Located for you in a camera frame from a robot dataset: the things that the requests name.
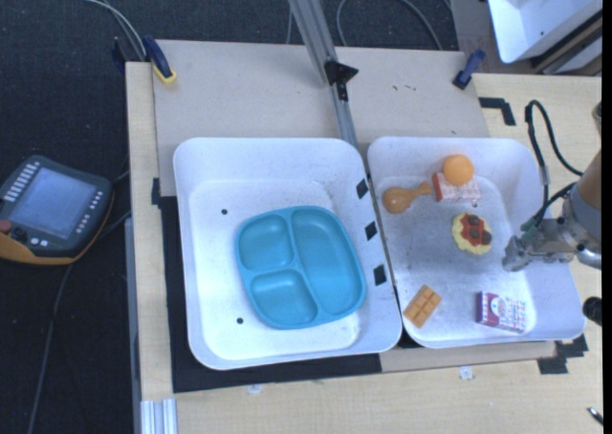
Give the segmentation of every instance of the blue plate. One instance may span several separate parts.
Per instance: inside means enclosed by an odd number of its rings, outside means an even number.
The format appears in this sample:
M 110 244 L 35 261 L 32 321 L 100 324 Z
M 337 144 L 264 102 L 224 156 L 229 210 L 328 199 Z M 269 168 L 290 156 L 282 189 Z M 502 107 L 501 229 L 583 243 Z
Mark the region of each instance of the blue plate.
M 338 320 L 365 299 L 353 244 L 325 208 L 293 206 L 250 218 L 238 229 L 235 253 L 251 304 L 277 329 Z

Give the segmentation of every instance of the black mat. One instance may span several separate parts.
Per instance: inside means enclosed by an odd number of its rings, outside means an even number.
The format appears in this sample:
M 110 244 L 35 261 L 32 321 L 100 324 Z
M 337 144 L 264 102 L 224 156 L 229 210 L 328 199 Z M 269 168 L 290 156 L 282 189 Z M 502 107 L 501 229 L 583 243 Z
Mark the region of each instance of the black mat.
M 193 356 L 187 341 L 185 280 L 177 199 L 162 198 L 160 207 L 164 230 L 172 384 L 175 392 L 268 382 L 322 380 L 381 372 L 381 362 L 377 354 L 309 359 L 228 371 L 204 366 Z

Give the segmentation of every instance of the wooden table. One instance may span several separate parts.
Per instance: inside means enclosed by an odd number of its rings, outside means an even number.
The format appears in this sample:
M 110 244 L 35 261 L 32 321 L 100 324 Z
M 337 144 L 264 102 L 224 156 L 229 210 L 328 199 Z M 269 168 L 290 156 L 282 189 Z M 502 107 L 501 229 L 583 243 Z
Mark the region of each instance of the wooden table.
M 601 147 L 591 118 L 601 100 L 599 77 L 480 74 L 473 76 L 473 85 L 479 97 L 504 98 L 513 108 L 517 126 L 505 125 L 498 110 L 483 110 L 492 137 L 528 144 L 522 112 L 537 98 L 549 113 L 561 153 L 573 166 L 585 168 Z M 589 350 L 583 358 L 569 359 L 567 374 L 540 374 L 534 357 L 554 353 L 554 344 L 543 342 L 510 349 L 417 349 L 411 371 L 404 371 L 404 360 L 390 351 L 382 355 L 388 372 L 378 375 L 269 383 L 257 394 L 247 387 L 174 394 L 161 214 L 151 205 L 151 181 L 159 168 L 148 64 L 127 65 L 127 101 L 142 400 L 175 399 L 181 434 L 601 432 L 586 411 L 589 406 L 603 409 L 601 327 L 590 321 L 584 330 Z M 553 188 L 571 183 L 575 176 L 557 163 L 543 122 L 537 125 Z M 600 271 L 576 260 L 570 267 L 582 300 L 601 296 Z M 462 365 L 471 366 L 472 379 L 462 379 Z

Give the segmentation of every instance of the metal pole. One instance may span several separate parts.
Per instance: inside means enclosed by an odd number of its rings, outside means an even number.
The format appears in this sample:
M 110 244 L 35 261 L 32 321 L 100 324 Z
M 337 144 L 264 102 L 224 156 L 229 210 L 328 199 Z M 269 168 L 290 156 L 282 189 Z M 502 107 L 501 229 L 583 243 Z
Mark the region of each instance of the metal pole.
M 344 79 L 330 77 L 325 69 L 326 64 L 330 62 L 338 64 L 338 57 L 323 15 L 320 0 L 289 0 L 289 4 L 304 44 L 315 64 L 315 69 L 323 82 L 330 86 L 334 83 L 337 84 L 337 89 L 331 87 L 330 93 L 334 102 L 340 137 L 357 148 L 357 136 L 355 135 L 348 99 L 339 93 L 339 84 L 344 88 Z

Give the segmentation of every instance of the orange ball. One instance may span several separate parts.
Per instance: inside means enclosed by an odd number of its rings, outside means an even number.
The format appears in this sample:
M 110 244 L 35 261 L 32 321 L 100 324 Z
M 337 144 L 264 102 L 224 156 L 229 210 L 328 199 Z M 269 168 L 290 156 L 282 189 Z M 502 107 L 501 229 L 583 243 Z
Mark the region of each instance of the orange ball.
M 450 155 L 444 160 L 442 173 L 452 185 L 464 185 L 474 176 L 474 166 L 465 155 Z

